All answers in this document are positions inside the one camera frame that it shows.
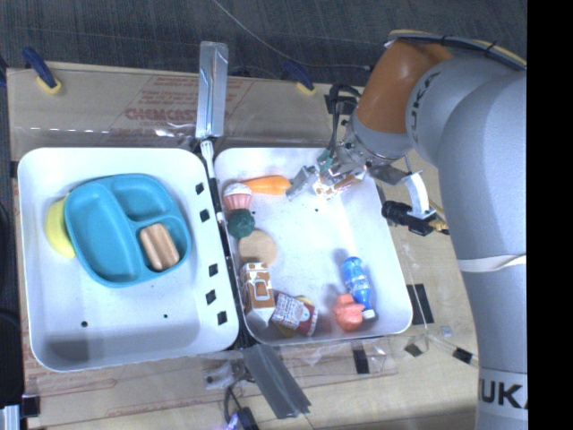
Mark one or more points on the pink cupcake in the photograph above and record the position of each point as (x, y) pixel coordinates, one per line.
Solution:
(236, 197)

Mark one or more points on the tan biscuit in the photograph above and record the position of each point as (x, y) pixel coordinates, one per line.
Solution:
(257, 246)

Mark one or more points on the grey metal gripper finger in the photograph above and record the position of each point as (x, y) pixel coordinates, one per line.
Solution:
(302, 181)

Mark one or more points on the orange lumpy toy food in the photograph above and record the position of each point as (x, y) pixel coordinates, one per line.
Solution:
(347, 314)

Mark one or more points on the brown cardboard board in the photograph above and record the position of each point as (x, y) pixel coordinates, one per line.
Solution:
(134, 101)

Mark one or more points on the brown and white carton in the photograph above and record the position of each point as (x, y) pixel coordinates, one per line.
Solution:
(257, 291)

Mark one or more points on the white plastic tray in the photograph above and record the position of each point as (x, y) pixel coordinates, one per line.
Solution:
(309, 240)
(130, 320)

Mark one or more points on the yellow banana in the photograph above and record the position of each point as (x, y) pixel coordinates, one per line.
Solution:
(56, 235)

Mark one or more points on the orange carrot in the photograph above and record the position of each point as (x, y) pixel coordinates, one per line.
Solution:
(268, 185)

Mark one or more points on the red and white packet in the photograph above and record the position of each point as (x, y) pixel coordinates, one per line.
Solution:
(293, 315)

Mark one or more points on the black cylinder on white bracket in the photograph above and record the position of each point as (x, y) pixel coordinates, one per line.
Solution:
(414, 213)

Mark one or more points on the orange and white carton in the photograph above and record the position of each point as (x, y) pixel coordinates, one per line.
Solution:
(336, 186)

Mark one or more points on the blue bottle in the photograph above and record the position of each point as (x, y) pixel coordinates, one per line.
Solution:
(357, 285)

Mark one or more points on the blue divided plate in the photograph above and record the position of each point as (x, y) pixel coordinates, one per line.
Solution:
(103, 235)

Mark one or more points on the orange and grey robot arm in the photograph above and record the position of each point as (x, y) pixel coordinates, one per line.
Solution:
(483, 150)

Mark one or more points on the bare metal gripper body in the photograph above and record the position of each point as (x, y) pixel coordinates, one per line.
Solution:
(348, 157)

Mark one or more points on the green broccoli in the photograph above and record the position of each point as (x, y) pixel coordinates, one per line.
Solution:
(241, 224)

